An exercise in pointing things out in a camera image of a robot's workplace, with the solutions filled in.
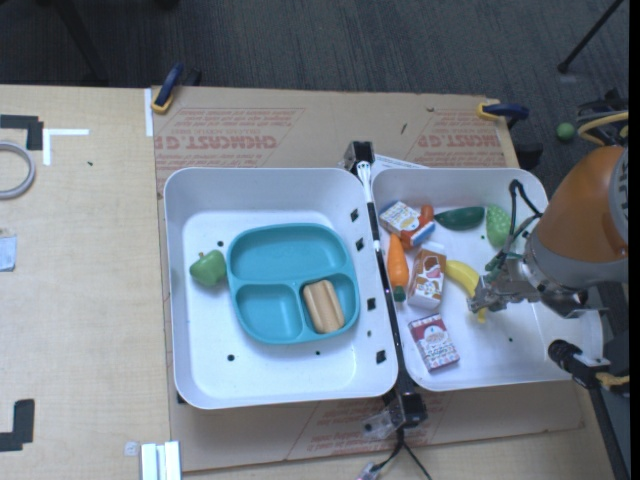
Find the toy food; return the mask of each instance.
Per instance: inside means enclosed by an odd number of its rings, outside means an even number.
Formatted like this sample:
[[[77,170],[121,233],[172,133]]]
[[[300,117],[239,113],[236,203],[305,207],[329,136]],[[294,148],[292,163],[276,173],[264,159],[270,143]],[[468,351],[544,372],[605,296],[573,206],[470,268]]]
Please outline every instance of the toy food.
[[[311,321],[316,332],[326,334],[344,325],[344,313],[331,281],[323,279],[302,289]]]
[[[409,330],[427,370],[432,371],[460,360],[449,331],[438,313],[414,320],[409,324]]]
[[[412,306],[435,309],[442,301],[444,269],[447,263],[444,247],[435,242],[422,244],[413,260],[407,302]]]
[[[491,204],[487,207],[487,239],[494,247],[502,247],[509,236],[511,217],[501,207]]]
[[[478,281],[480,281],[480,274],[478,274],[473,267],[462,261],[448,259],[444,268],[444,273],[447,277],[450,277],[453,281],[460,284],[468,297],[473,297],[475,295],[476,286],[478,285]],[[487,308],[480,309],[478,312],[478,322],[486,322],[486,312]]]
[[[420,207],[420,215],[422,215],[422,217],[427,221],[430,222],[433,220],[433,206],[431,206],[430,204],[423,204]]]
[[[436,213],[435,221],[447,229],[463,231],[476,227],[484,219],[484,206],[467,206]]]
[[[409,283],[409,265],[398,235],[389,237],[387,273],[393,290],[393,299],[396,302],[403,302],[407,298],[405,288]]]
[[[380,223],[389,233],[400,237],[406,250],[427,239],[436,229],[431,218],[426,218],[402,201],[397,201],[380,214]]]
[[[189,267],[189,273],[200,284],[215,286],[227,273],[223,254],[217,249],[207,254],[200,253],[198,261]]]

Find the green cucumber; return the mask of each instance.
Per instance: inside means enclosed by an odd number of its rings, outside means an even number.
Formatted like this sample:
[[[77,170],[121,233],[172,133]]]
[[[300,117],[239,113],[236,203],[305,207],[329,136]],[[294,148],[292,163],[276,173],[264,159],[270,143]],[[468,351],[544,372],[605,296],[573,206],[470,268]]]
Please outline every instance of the green cucumber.
[[[478,226],[484,219],[484,206],[467,206],[440,212],[433,216],[435,221],[447,229],[463,231]]]

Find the small cardboard box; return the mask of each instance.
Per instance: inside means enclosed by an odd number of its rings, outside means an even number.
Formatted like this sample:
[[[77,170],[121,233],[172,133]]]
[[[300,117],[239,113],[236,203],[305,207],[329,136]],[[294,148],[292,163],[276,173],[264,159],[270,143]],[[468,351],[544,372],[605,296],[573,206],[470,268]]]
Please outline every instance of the small cardboard box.
[[[422,243],[436,227],[432,220],[427,220],[402,201],[396,201],[380,214],[380,224],[400,237],[404,249],[411,249]]]
[[[409,304],[432,310],[440,305],[446,263],[442,245],[435,242],[422,244],[413,260],[407,298]]]

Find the white tape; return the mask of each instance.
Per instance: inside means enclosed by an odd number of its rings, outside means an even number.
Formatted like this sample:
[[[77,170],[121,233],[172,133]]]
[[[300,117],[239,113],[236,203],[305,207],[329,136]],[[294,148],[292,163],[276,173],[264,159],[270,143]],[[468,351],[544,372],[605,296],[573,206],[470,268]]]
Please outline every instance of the white tape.
[[[140,480],[181,480],[180,443],[145,443],[140,448]]]
[[[42,130],[42,163],[51,165],[51,135],[46,128]]]
[[[147,137],[153,137],[153,110],[151,110],[151,88],[144,90],[144,119]]]
[[[51,165],[51,137],[53,135],[79,136],[89,135],[87,128],[43,128],[42,129],[42,163]]]

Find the metal ring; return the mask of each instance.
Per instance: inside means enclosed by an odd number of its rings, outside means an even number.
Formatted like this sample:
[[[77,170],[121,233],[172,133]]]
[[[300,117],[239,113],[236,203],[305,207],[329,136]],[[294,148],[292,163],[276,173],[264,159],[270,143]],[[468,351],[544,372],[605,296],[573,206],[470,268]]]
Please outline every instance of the metal ring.
[[[31,154],[22,146],[18,146],[12,142],[0,142],[0,151],[11,151],[24,158],[29,166],[29,172],[27,177],[20,185],[9,190],[0,190],[0,200],[13,199],[14,197],[21,196],[33,183],[33,179],[36,175],[36,164],[33,162]]]

